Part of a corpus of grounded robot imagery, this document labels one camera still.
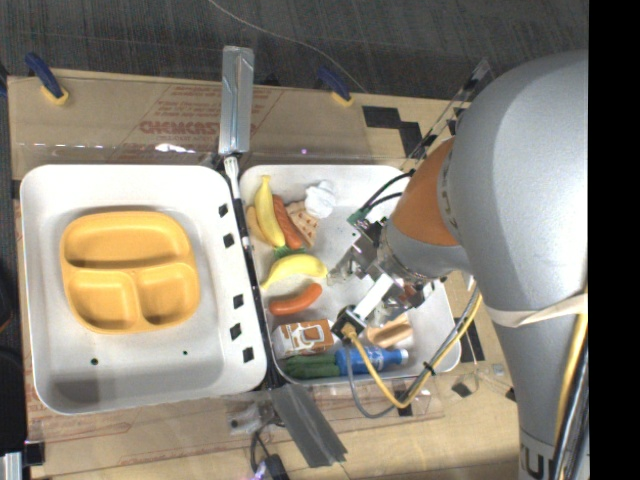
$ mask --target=yellow banana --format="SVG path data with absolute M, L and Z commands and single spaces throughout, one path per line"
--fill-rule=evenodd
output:
M 258 224 L 267 241 L 274 247 L 282 247 L 285 245 L 285 238 L 273 209 L 273 194 L 269 187 L 270 180 L 271 176 L 266 174 L 262 176 L 262 184 L 256 192 L 253 204 L 256 207 Z
M 260 224 L 258 224 L 258 216 L 256 215 L 255 206 L 249 206 L 249 208 L 247 208 L 247 227 L 249 228 L 249 232 L 258 240 L 265 244 L 269 243 L 267 238 L 264 236 L 262 229 L 260 229 Z
M 291 254 L 280 258 L 271 266 L 267 279 L 264 280 L 260 287 L 266 290 L 276 281 L 294 274 L 325 277 L 327 275 L 327 266 L 311 254 Z

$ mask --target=yellow divided tray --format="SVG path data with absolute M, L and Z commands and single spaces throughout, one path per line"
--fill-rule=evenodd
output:
M 95 332 L 170 327 L 191 317 L 200 302 L 191 242 L 160 212 L 80 217 L 62 235 L 60 261 L 71 311 Z

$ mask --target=toy sausage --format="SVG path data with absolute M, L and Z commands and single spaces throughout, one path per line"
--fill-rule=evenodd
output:
M 302 238 L 300 238 L 293 222 L 291 222 L 291 218 L 287 213 L 284 201 L 281 197 L 276 195 L 273 196 L 273 210 L 276 214 L 276 219 L 280 225 L 280 229 L 284 233 L 287 246 L 294 251 L 296 249 L 300 249 L 303 245 Z
M 295 297 L 285 300 L 274 300 L 269 303 L 269 311 L 273 316 L 293 315 L 307 309 L 322 295 L 322 286 L 311 283 L 304 291 Z

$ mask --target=blue bottle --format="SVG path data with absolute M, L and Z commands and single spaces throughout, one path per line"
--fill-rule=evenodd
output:
M 396 350 L 386 350 L 381 347 L 364 347 L 369 356 L 369 360 L 376 371 L 381 372 L 392 364 L 405 364 L 409 358 L 409 353 L 399 348 Z M 354 374 L 369 373 L 364 364 L 360 352 L 354 347 L 351 351 L 351 368 Z M 346 349 L 341 348 L 336 352 L 336 365 L 340 368 L 340 375 L 347 375 L 347 354 Z

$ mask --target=white sink basin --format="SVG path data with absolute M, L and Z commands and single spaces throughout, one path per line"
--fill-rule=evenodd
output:
M 21 202 L 34 382 L 50 409 L 78 414 L 217 397 L 262 381 L 265 351 L 219 174 L 192 166 L 47 165 L 25 176 Z M 129 209 L 166 213 L 182 225 L 195 253 L 200 304 L 175 327 L 100 334 L 70 310 L 60 239 L 80 216 Z

